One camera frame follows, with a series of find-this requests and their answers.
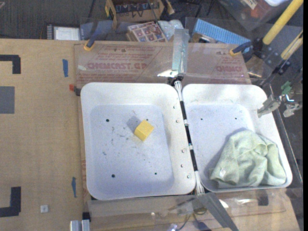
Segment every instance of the blue object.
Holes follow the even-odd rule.
[[[76,178],[75,177],[72,178],[72,188],[73,188],[73,192],[74,192],[74,197],[77,198],[77,195],[76,195]]]
[[[63,73],[64,73],[64,77],[68,77],[68,61],[66,59],[62,59],[62,63],[63,63]]]
[[[196,25],[194,26],[193,33],[200,33],[206,35],[210,38],[215,39],[220,43],[226,44],[251,44],[251,40],[244,38],[243,36],[232,33],[226,29],[223,29],[219,26],[210,24],[206,21],[198,19]],[[249,51],[249,48],[246,48],[243,52],[246,53]]]
[[[0,86],[0,114],[15,113],[15,87]]]

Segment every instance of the metal bracket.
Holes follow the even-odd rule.
[[[71,221],[70,231],[90,231],[90,220]]]
[[[172,69],[166,70],[158,74],[158,77],[175,78],[178,74],[183,74],[187,72],[189,39],[190,36],[187,29],[175,29],[173,41]]]
[[[216,39],[213,39],[207,35],[201,33],[194,33],[192,36],[192,43],[217,43]]]
[[[282,98],[275,98],[274,95],[270,95],[270,97],[263,103],[263,107],[258,109],[259,118],[263,115],[269,114],[274,110],[277,110],[282,103]]]

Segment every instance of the yellow handle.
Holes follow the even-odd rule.
[[[293,42],[281,53],[281,58],[284,60],[288,60],[290,56],[294,54],[295,51],[298,50],[299,47],[303,45],[304,36],[303,30],[301,33],[293,40]]]
[[[280,18],[276,21],[267,35],[263,38],[263,43],[269,45],[276,38],[279,32],[287,24],[287,22],[292,18],[296,13],[299,7],[304,3],[304,0],[293,0],[287,9],[282,13]]]

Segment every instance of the blue tape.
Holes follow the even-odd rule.
[[[68,60],[62,59],[63,62],[63,72],[64,72],[64,77],[68,77]]]
[[[74,197],[77,198],[77,194],[76,194],[76,178],[75,177],[72,178],[72,188],[73,188],[73,192],[74,192]]]

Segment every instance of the black cable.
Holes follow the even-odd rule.
[[[92,4],[91,4],[91,7],[90,7],[90,11],[89,11],[86,23],[89,22],[89,19],[92,17],[92,13],[93,13],[95,2],[96,2],[96,0],[92,0]]]
[[[158,23],[158,19],[157,19],[157,16],[155,14],[155,11],[153,9],[153,5],[151,4],[151,1],[150,0],[147,0],[149,5],[150,5],[150,8],[151,8],[151,11],[152,11],[152,14],[154,15],[154,18],[155,18],[155,22]]]
[[[206,224],[202,221],[198,221],[195,213],[193,213],[193,218],[195,219],[195,221],[197,222],[198,225],[198,229],[201,231],[211,231],[210,228],[208,226],[206,226]]]
[[[189,220],[190,217],[191,217],[191,216],[188,216],[188,215],[187,215],[187,219],[186,219],[186,221],[184,222],[183,226],[180,227],[179,229],[176,229],[176,231],[182,230],[182,229],[185,227],[185,225],[186,225],[186,223],[188,222],[188,220]]]

